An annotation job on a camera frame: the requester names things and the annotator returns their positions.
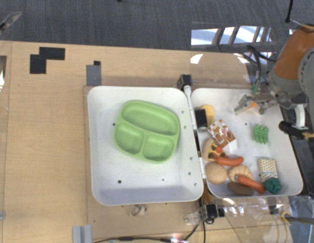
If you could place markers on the tan croissant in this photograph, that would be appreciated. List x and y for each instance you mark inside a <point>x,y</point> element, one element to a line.
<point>239,171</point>

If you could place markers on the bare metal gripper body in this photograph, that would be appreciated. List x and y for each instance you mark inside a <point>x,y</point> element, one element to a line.
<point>276,99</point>

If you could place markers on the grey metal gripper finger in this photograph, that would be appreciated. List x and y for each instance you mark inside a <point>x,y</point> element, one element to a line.
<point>265,107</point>
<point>243,105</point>

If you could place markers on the brown oval cookie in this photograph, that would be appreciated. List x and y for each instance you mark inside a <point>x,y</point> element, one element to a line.
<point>240,189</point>

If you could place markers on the toy pizza slice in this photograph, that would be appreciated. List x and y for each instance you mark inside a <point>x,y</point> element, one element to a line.
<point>210,149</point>

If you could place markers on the black rectangular box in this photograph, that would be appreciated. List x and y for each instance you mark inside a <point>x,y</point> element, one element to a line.
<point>200,118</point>

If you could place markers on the orange sausage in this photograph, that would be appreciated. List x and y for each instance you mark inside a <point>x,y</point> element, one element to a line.
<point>252,183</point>
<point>230,161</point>

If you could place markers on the green broccoli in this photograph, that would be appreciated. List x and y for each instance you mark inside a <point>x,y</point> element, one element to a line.
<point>273,185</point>

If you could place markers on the black cylinder on white bracket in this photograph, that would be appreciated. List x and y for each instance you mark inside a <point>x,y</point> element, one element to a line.
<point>292,130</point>

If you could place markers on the thin black and white rod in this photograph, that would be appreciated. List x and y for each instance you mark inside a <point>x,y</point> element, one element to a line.
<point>190,105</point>

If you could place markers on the orange carrot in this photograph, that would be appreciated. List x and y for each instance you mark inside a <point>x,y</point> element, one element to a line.
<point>253,104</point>

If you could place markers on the brown and white printed carton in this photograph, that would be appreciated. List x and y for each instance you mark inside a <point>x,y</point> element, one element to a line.
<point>222,135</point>

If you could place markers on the tan round bread bun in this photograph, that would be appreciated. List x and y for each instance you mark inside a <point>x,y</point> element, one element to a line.
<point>215,173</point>

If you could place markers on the green divided plate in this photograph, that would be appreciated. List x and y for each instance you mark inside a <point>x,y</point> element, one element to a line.
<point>147,131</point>

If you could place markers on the white plastic tray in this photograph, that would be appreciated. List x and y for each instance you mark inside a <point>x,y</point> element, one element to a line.
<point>136,186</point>
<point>248,148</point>

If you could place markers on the tan biscuit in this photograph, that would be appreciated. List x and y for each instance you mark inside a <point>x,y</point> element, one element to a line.
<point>210,111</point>

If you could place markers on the yellow patterned packet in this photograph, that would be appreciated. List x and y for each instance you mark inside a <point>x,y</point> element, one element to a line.
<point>267,169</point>

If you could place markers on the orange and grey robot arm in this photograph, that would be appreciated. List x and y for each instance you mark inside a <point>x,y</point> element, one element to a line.
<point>290,57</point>

